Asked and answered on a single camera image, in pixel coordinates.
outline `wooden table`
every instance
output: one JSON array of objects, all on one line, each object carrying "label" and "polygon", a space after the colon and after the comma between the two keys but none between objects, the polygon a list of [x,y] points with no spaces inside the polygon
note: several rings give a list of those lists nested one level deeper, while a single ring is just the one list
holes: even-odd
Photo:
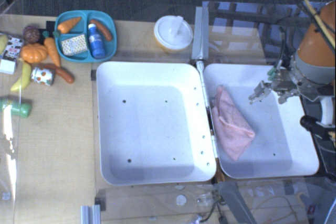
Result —
[{"label": "wooden table", "polygon": [[[3,16],[0,31],[20,34],[26,25],[45,28],[46,21],[55,19]],[[155,45],[153,23],[115,24],[118,49],[112,60],[189,62],[191,46],[178,55],[169,55]],[[19,134],[15,223],[79,223],[80,207],[92,206],[96,195],[101,194],[114,206],[102,212],[103,223],[187,223],[194,212],[209,212],[210,207],[197,206],[195,197],[211,191],[211,185],[113,188],[103,181],[97,148],[96,85],[91,81],[91,71],[97,64],[64,59],[61,64],[75,76],[75,82],[66,84],[56,77],[51,87],[30,83],[21,98],[32,104],[31,115],[12,120],[14,136]],[[0,73],[0,98],[9,95],[20,68],[12,76]],[[10,97],[18,99],[17,94]],[[188,206],[176,205],[180,193],[187,197]],[[295,208],[300,208],[295,197],[292,200]],[[232,221],[229,209],[223,210]],[[0,212],[0,223],[12,223],[11,207],[4,201],[0,201]],[[217,219],[218,214],[214,214],[208,223],[218,223]]]}]

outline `blue bottle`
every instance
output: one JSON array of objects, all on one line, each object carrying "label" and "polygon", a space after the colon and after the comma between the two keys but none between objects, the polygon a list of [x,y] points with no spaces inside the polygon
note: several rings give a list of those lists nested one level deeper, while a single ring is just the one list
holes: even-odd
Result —
[{"label": "blue bottle", "polygon": [[106,57],[104,44],[101,35],[97,33],[96,25],[89,24],[89,31],[90,31],[89,41],[93,57],[96,59],[102,59]]}]

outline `orange pumpkin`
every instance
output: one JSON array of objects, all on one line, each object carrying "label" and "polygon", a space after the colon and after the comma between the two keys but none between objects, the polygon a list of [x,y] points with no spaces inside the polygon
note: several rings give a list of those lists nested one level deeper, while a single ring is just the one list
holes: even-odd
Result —
[{"label": "orange pumpkin", "polygon": [[48,50],[40,43],[27,44],[21,49],[21,57],[29,63],[41,62],[48,56]]}]

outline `folded pink towel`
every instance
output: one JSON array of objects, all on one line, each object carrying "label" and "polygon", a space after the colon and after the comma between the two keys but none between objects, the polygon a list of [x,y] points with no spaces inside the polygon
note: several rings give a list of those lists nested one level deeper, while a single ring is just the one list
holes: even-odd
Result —
[{"label": "folded pink towel", "polygon": [[223,86],[218,86],[213,105],[212,116],[217,138],[226,154],[237,161],[251,144],[255,133]]}]

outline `blue divided tray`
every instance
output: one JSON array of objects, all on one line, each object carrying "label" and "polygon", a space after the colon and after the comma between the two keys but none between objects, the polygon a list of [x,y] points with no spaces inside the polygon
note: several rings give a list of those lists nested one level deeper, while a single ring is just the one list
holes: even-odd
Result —
[{"label": "blue divided tray", "polygon": [[[109,60],[115,54],[117,50],[117,33],[115,29],[116,27],[114,26],[114,22],[112,18],[108,14],[104,12],[98,12],[96,10],[71,10],[71,11],[62,13],[57,17],[56,23],[55,23],[55,31],[57,31],[57,26],[60,23],[68,19],[75,18],[75,17],[81,17],[82,19],[69,33],[60,34],[59,37],[55,37],[55,42],[56,42],[58,53],[64,59],[68,61],[72,61],[72,62],[102,62],[102,61]],[[106,57],[102,59],[95,59],[92,56],[90,50],[82,52],[80,54],[73,55],[73,56],[64,55],[62,51],[61,42],[68,38],[72,38],[72,37],[85,34],[85,37],[88,42],[88,47],[90,47],[89,40],[88,40],[88,25],[91,19],[95,19],[101,22],[106,28],[109,29],[110,33],[113,36],[113,39],[111,41],[106,41],[104,36],[101,35],[103,39],[103,43],[104,43]]]}]

